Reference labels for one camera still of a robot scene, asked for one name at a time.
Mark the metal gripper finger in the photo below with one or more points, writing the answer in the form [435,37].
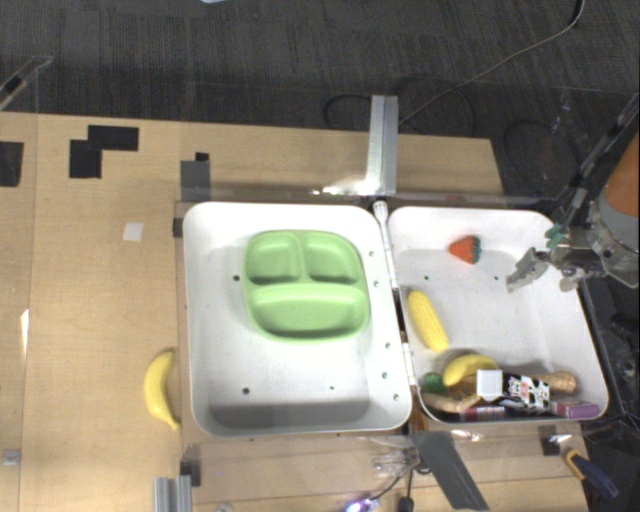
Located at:
[570,282]
[526,270]

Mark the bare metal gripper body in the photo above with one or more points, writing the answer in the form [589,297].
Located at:
[612,255]

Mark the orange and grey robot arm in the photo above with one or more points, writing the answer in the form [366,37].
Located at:
[626,180]

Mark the white plastic tray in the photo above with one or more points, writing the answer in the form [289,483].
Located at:
[280,380]
[505,320]

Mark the red strawberry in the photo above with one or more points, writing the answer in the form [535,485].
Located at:
[462,249]

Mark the tan ice cream cone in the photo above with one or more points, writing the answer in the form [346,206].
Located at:
[560,381]

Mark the yellow corn cob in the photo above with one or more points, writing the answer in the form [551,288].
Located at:
[428,321]

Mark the yellow banana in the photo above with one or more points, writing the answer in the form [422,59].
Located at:
[156,390]
[462,367]

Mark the cow print milk carton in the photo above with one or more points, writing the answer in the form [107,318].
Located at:
[525,392]

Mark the pink box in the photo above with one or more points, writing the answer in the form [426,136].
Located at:
[575,409]

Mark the green broccoli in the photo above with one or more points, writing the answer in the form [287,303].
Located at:
[433,382]

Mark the red packet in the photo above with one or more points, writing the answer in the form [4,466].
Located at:
[482,413]

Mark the tan bread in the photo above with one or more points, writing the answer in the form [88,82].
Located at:
[447,401]

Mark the green divided plate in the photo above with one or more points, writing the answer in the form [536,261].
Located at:
[307,300]

